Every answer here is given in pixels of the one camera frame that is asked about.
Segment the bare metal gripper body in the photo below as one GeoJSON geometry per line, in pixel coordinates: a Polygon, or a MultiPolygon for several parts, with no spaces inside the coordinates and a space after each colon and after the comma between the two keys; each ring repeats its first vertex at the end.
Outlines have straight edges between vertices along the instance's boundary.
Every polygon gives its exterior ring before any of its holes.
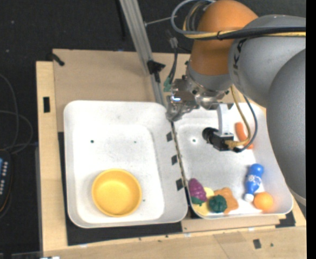
{"type": "Polygon", "coordinates": [[[175,79],[169,96],[169,109],[211,109],[228,90],[228,76],[184,76],[175,79]]]}

